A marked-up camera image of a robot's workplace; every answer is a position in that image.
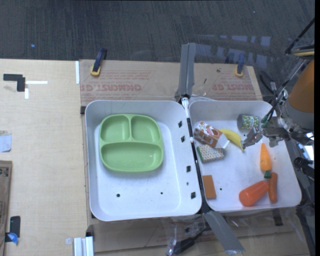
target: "wooden table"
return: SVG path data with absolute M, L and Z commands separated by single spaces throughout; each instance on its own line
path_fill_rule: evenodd
M 12 133 L 11 151 L 0 153 L 1 160 L 13 162 L 6 231 L 10 217 L 21 217 L 18 244 L 7 242 L 5 255 L 71 256 L 70 241 L 85 236 L 90 212 L 75 61 L 0 59 L 0 71 L 1 75 L 23 75 L 26 81 L 48 82 L 28 85 L 29 97 L 25 99 L 24 92 L 17 92 L 16 82 L 0 80 L 0 131 Z M 248 235 L 240 238 L 244 254 L 308 255 L 297 216 L 283 221 L 288 225 L 286 232 L 278 233 L 281 227 L 270 231 L 261 225 L 265 232 L 256 236 L 255 226 L 239 229 L 237 235 Z M 164 249 L 137 248 L 99 255 L 164 255 Z M 217 240 L 198 242 L 184 255 L 213 252 L 226 255 Z

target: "black clip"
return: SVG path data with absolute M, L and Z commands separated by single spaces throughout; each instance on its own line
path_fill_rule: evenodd
M 13 216 L 10 218 L 10 232 L 5 233 L 5 242 L 18 243 L 18 238 L 20 237 L 20 216 Z
M 26 78 L 22 74 L 3 74 L 3 81 L 16 81 L 16 90 L 24 92 L 26 88 Z
M 95 62 L 91 67 L 90 74 L 93 77 L 98 77 L 100 75 L 100 62 L 101 60 L 105 60 L 107 58 L 107 49 L 100 48 L 98 55 L 96 56 Z
M 244 75 L 243 73 L 244 64 L 245 64 L 245 55 L 243 53 L 240 53 L 238 58 L 238 64 L 234 70 L 234 74 L 236 77 L 241 78 Z

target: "toy carrot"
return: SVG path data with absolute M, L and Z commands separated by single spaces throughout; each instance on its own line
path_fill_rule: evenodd
M 271 158 L 269 152 L 267 150 L 266 144 L 261 144 L 260 149 L 260 169 L 264 172 L 264 178 L 270 179 L 271 178 Z
M 239 200 L 244 206 L 252 206 L 257 202 L 265 193 L 268 192 L 269 184 L 261 180 L 247 188 L 243 189 L 239 193 Z
M 278 201 L 277 196 L 277 182 L 278 182 L 278 174 L 275 172 L 271 173 L 271 178 L 269 179 L 269 198 L 271 203 L 275 203 Z

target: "blue object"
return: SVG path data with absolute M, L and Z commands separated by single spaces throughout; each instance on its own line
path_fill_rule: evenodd
M 96 56 L 94 65 L 93 65 L 93 71 L 98 72 L 98 69 L 100 67 L 101 60 L 105 60 L 107 58 L 107 49 L 100 48 L 98 55 Z
M 238 59 L 238 66 L 236 68 L 236 72 L 238 74 L 242 73 L 242 69 L 244 67 L 244 64 L 245 64 L 245 55 L 243 53 L 240 53 L 239 54 L 239 59 Z
M 11 233 L 8 233 L 7 235 L 13 243 L 15 243 L 16 245 L 18 244 L 18 236 L 16 233 L 11 232 Z

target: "orange bottle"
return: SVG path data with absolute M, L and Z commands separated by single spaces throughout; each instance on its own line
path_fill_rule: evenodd
M 267 150 L 266 144 L 262 143 L 260 149 L 260 169 L 264 172 L 265 179 L 271 178 L 271 168 L 271 157 Z
M 269 179 L 269 198 L 271 203 L 275 203 L 278 201 L 277 183 L 278 183 L 278 174 L 273 172 L 271 173 L 271 178 Z
M 269 184 L 261 180 L 247 188 L 243 189 L 239 193 L 239 200 L 244 206 L 252 206 L 257 202 L 265 193 L 269 190 Z

